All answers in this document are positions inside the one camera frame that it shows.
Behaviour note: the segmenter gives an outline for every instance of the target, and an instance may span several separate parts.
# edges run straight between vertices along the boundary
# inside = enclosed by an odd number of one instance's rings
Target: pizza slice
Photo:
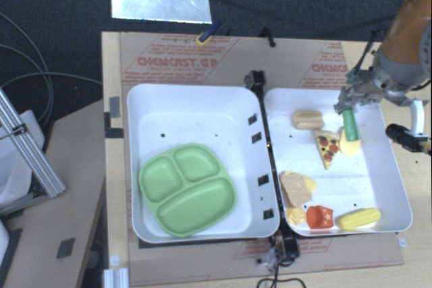
[[[324,129],[316,129],[313,133],[324,168],[328,169],[339,151],[340,136],[335,132]]]

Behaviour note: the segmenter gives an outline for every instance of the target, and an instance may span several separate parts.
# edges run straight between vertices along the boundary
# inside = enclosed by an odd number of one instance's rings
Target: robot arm
[[[374,36],[347,75],[350,86],[341,89],[339,102],[334,106],[336,113],[341,114],[346,109],[355,110],[357,105],[379,103],[385,98],[399,107],[410,107],[411,129],[391,125],[386,134],[410,151],[428,154],[431,154],[429,137],[421,133],[423,106],[428,100],[409,99],[406,93],[430,82],[431,6],[431,0],[405,0],[378,51],[373,53],[372,66],[360,69]]]

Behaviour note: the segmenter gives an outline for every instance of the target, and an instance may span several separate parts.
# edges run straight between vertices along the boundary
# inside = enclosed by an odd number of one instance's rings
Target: green plate
[[[176,146],[153,157],[142,166],[138,182],[158,224],[176,237],[214,225],[236,205],[231,177],[202,144]]]

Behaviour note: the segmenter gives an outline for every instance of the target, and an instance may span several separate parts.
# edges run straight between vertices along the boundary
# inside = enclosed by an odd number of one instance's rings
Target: yellow corn cob
[[[339,220],[339,226],[342,229],[348,230],[369,223],[376,222],[381,218],[381,212],[376,208],[366,208],[344,215]]]

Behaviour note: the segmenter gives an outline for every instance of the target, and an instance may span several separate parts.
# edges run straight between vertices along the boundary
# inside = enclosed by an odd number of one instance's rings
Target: white container
[[[257,97],[240,87],[141,84],[128,94],[132,224],[149,243],[268,237],[280,223]],[[199,143],[222,162],[237,191],[232,213],[187,238],[162,230],[140,193],[145,162],[175,146]],[[268,176],[267,183],[258,179]],[[272,217],[264,214],[272,210]]]
[[[45,141],[42,130],[32,111],[20,115],[23,123],[39,148]],[[0,127],[0,137],[6,131]],[[14,200],[25,196],[30,188],[32,170],[18,152],[10,138],[0,140],[0,206],[8,205]]]
[[[313,131],[294,127],[294,114],[311,110],[322,112],[323,129],[340,132],[343,118],[333,109],[338,95],[337,90],[277,88],[265,96],[277,172],[295,171],[314,179],[317,189],[304,209],[325,206],[333,210],[335,220],[331,229],[310,229],[307,223],[290,226],[303,236],[404,231],[411,225],[412,213],[379,105],[358,107],[360,150],[353,157],[339,152],[328,170],[324,169]],[[349,231],[337,226],[341,215],[369,207],[381,211],[381,219],[374,225]]]

